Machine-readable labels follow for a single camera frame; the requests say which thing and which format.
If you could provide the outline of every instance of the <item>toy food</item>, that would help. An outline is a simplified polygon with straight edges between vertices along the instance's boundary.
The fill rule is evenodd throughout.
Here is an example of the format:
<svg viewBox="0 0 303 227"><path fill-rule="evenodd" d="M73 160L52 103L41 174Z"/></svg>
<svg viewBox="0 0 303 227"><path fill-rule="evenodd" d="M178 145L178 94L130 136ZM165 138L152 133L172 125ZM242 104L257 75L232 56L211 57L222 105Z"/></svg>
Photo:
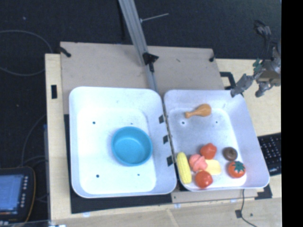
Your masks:
<svg viewBox="0 0 303 227"><path fill-rule="evenodd" d="M208 143L201 147L200 154L205 157L207 160L211 160L214 158L217 152L217 147L212 143Z"/></svg>
<svg viewBox="0 0 303 227"><path fill-rule="evenodd" d="M210 175L219 175L221 173L221 166L217 160L205 160L207 163L207 171Z"/></svg>
<svg viewBox="0 0 303 227"><path fill-rule="evenodd" d="M177 167L180 179L183 184L189 184L192 182L192 176L190 172L189 163L184 152L177 154Z"/></svg>
<svg viewBox="0 0 303 227"><path fill-rule="evenodd" d="M188 119L191 116L208 116L212 113L212 108L209 104L202 104L192 112L185 112L185 117Z"/></svg>
<svg viewBox="0 0 303 227"><path fill-rule="evenodd" d="M195 176L198 187L205 188L213 183L213 177L207 171L198 172Z"/></svg>
<svg viewBox="0 0 303 227"><path fill-rule="evenodd" d="M191 155L189 158L189 166L193 169L194 172L205 170L207 168L205 157L199 154Z"/></svg>
<svg viewBox="0 0 303 227"><path fill-rule="evenodd" d="M242 162L232 161L228 165L228 173L231 177L239 178L239 177L244 176L244 174L246 173L246 169Z"/></svg>
<svg viewBox="0 0 303 227"><path fill-rule="evenodd" d="M226 147L223 149L223 156L228 161L234 161L238 157L238 152L233 147Z"/></svg>

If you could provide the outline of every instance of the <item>cable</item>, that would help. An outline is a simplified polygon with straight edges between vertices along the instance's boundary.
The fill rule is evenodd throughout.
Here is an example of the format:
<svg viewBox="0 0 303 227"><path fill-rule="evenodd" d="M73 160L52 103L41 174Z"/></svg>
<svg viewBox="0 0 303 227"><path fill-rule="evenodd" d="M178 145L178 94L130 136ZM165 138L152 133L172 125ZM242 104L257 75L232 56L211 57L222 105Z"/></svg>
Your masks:
<svg viewBox="0 0 303 227"><path fill-rule="evenodd" d="M27 137L26 137L26 139L25 139L25 142L24 142L23 148L22 148L21 164L20 164L21 166L24 166L24 154L25 154L25 148L26 148L26 146L27 146L27 141L28 141L30 135L32 134L34 128L40 123L40 121L42 121L42 120L44 119L44 117L46 117L46 114L44 114L43 116L41 116L41 117L36 121L36 123L35 123L35 124L33 125L33 127L30 129L30 131L29 131L29 133L28 133L28 135L27 135Z"/></svg>
<svg viewBox="0 0 303 227"><path fill-rule="evenodd" d="M32 166L32 168L35 168L38 164L40 164L42 162L48 162L48 160L46 160L46 159L39 160L39 161L35 162L35 164Z"/></svg>
<svg viewBox="0 0 303 227"><path fill-rule="evenodd" d="M40 35L37 35L35 33L29 32L29 31L18 30L18 29L15 29L15 30L2 30L2 31L0 31L0 34L5 34L5 33L23 33L23 34L32 35L34 37L37 37L38 39L42 40L47 45L47 47L50 50L50 52L53 53L53 50L52 50L52 47L50 46L50 44L43 37L41 37ZM7 70L7 69L5 69L3 67L0 67L0 70L6 72L8 74L11 74L11 75L14 75L14 76L19 76L19 77L32 77L32 76L38 75L40 73L43 73L45 71L45 69L42 69L42 70L40 70L38 72L35 72L35 73L21 74L21 73L12 72L12 71Z"/></svg>
<svg viewBox="0 0 303 227"><path fill-rule="evenodd" d="M47 200L43 200L43 198L46 198L49 196L49 193L42 195L41 197L36 197L35 201L43 202L43 203L48 203Z"/></svg>
<svg viewBox="0 0 303 227"><path fill-rule="evenodd" d="M271 31L269 26L260 20L254 21L254 30L258 35L260 35L264 39L263 50L260 55L260 58L264 60L271 44Z"/></svg>
<svg viewBox="0 0 303 227"><path fill-rule="evenodd" d="M243 189L243 191L242 191L242 197L243 197L243 200L242 200L242 207L241 207L241 210L240 210L241 218L242 218L246 223L248 223L249 225L254 226L254 227L258 227L258 226L256 226L256 225L254 225L254 224L248 222L245 218L243 218L242 210L243 210L243 207L244 207L244 189Z"/></svg>
<svg viewBox="0 0 303 227"><path fill-rule="evenodd" d="M26 161L23 163L23 166L24 166L26 163L28 163L28 162L30 162L30 161L32 161L32 160L39 159L39 158L45 158L45 156L35 156L35 157L32 157L32 158L26 160Z"/></svg>

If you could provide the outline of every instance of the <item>toy tomato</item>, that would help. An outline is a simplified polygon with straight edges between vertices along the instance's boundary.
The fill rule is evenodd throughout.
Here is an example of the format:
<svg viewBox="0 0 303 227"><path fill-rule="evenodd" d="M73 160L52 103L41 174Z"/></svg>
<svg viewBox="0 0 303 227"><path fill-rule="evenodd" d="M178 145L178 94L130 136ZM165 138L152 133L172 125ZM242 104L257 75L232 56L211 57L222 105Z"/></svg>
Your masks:
<svg viewBox="0 0 303 227"><path fill-rule="evenodd" d="M244 176L244 174L246 173L246 169L242 162L232 161L228 165L228 173L231 177L239 178Z"/></svg>
<svg viewBox="0 0 303 227"><path fill-rule="evenodd" d="M208 143L201 147L200 154L205 157L206 160L211 160L214 158L217 152L217 147L212 143Z"/></svg>
<svg viewBox="0 0 303 227"><path fill-rule="evenodd" d="M205 188L213 183L213 177L207 171L201 171L196 174L195 181L198 187Z"/></svg>

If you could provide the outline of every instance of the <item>table surface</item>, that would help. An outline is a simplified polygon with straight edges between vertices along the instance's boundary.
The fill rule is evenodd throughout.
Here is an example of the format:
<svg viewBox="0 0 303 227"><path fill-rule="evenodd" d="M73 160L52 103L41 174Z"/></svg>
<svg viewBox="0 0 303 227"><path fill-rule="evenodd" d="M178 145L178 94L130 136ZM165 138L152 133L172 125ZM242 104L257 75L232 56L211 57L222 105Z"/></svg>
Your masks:
<svg viewBox="0 0 303 227"><path fill-rule="evenodd" d="M81 226L112 226L123 223L124 226L140 224L141 226L186 226L187 221L193 225L202 219L210 226L224 223L224 226L244 225L245 222L236 218L234 211L241 208L241 192L208 193L195 196L193 193L179 193L178 205L165 204L161 206L145 206L113 210L94 211L91 213L71 214L69 195L69 180L67 169L66 142L63 115L68 113L68 94L74 87L107 86L107 87L142 87L147 88L144 70L137 65L133 46L111 44L62 43L72 57L64 54L46 54L46 93L48 116L48 149L49 149L49 184L50 184L50 218L55 224L71 224ZM220 71L231 72L235 80L243 73L252 74L252 60L215 60L210 63L211 49L171 48L150 46L150 53L160 56L156 62L156 73L159 94L179 89L224 89L229 84L220 77ZM119 70L122 65L130 70ZM109 75L127 74L122 78L128 80L113 80ZM52 98L51 85L57 85L57 98ZM258 136L281 131L281 87L275 87L261 98L255 98L257 84L245 91L251 119ZM254 212L254 217L248 214L255 225L264 226L267 223L282 223L282 188L281 175L270 178L272 199L252 201L256 193L262 190L245 191L245 211Z"/></svg>

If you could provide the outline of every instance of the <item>black keyboard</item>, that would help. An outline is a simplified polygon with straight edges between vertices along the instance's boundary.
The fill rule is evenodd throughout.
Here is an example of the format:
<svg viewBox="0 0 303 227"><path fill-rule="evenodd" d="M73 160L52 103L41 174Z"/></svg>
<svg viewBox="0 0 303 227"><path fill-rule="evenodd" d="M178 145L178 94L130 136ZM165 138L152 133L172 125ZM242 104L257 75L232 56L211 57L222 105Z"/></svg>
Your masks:
<svg viewBox="0 0 303 227"><path fill-rule="evenodd" d="M281 167L281 133L258 137L270 176L282 173Z"/></svg>

